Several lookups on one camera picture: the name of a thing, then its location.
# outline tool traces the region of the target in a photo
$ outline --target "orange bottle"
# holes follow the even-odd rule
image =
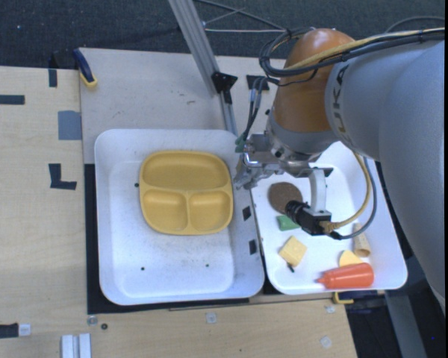
[[[317,282],[327,289],[367,288],[372,285],[374,278],[372,266],[360,263],[325,271]]]

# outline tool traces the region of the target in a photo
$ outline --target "yellow plate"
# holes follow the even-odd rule
[[[233,195],[227,165],[201,151],[159,151],[140,168],[141,210],[149,226],[173,235],[205,235],[226,228]]]

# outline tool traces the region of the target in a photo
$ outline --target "metal pole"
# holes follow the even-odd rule
[[[178,20],[179,27],[184,35],[187,46],[193,54],[197,67],[201,73],[202,79],[211,96],[217,94],[216,88],[212,81],[212,74],[219,72],[214,53],[208,42],[201,20],[194,7],[193,0],[168,0],[172,11]],[[232,106],[225,102],[223,92],[220,93],[221,108],[225,128],[237,135],[237,126],[235,123],[234,112]]]

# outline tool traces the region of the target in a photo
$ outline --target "white tray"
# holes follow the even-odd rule
[[[348,290],[397,289],[406,282],[408,272],[375,163],[369,161],[369,165],[377,186],[377,212],[373,223],[365,231],[372,253],[362,260],[372,265],[375,281],[370,288]],[[326,178],[328,187],[326,207],[332,213],[332,221],[348,219],[363,203],[366,188],[363,172],[352,152],[341,142],[336,142],[312,166],[334,169]],[[273,175],[259,181],[258,186],[252,189],[267,276],[277,290],[288,295],[334,292],[334,290],[326,289],[323,284],[317,283],[316,279],[320,278],[325,270],[338,267],[338,259],[342,251],[352,250],[353,241],[351,239],[338,241],[327,236],[310,236],[301,229],[280,231],[276,216],[281,214],[270,206],[267,191],[271,184],[282,181],[297,186],[302,192],[304,201],[311,202],[309,180],[293,178],[288,174]],[[372,203],[373,200],[370,200],[367,209],[358,219],[361,224],[365,223],[370,216]],[[337,231],[347,235],[352,232],[352,225],[349,224]],[[292,235],[308,247],[302,262],[294,269],[294,273],[278,255],[281,246]]]
[[[115,304],[248,298],[264,285],[248,191],[234,189],[234,215],[219,233],[174,236],[147,225],[140,207],[141,163],[156,151],[211,152],[234,174],[236,137],[221,130],[109,130],[95,144],[99,282]]]

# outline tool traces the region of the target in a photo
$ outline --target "yellow cable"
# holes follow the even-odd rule
[[[328,222],[328,221],[320,222],[320,226],[324,228],[324,232],[326,232],[326,233],[330,233],[333,230],[343,227],[344,225],[350,224],[351,222],[356,220],[364,212],[365,208],[368,205],[368,202],[370,201],[370,193],[371,193],[371,186],[372,186],[372,182],[370,180],[370,173],[368,172],[367,167],[365,166],[365,163],[360,158],[360,156],[357,153],[355,153],[354,151],[352,151],[352,153],[354,154],[355,158],[358,161],[358,164],[360,165],[362,171],[364,172],[365,182],[367,183],[367,193],[365,194],[364,203],[361,205],[360,210],[358,210],[355,213],[355,215],[349,217],[347,220],[343,220],[342,222]]]
[[[321,51],[320,53],[315,54],[312,57],[306,58],[305,60],[299,61],[298,63],[288,66],[287,68],[284,68],[284,70],[292,70],[292,69],[302,68],[302,67],[308,66],[312,63],[316,63],[317,61],[323,60],[324,58],[334,57],[339,54],[342,54],[345,51],[351,51],[354,48],[359,48],[363,45],[371,43],[372,41],[389,40],[394,37],[413,36],[415,34],[427,34],[427,33],[441,31],[441,30],[444,30],[444,28],[433,28],[433,29],[426,29],[426,30],[422,30],[422,31],[400,31],[400,32],[392,32],[389,34],[379,34],[377,36],[367,37],[366,39],[353,41],[351,43],[338,45],[338,46],[335,46],[334,48],[330,48],[325,51]]]

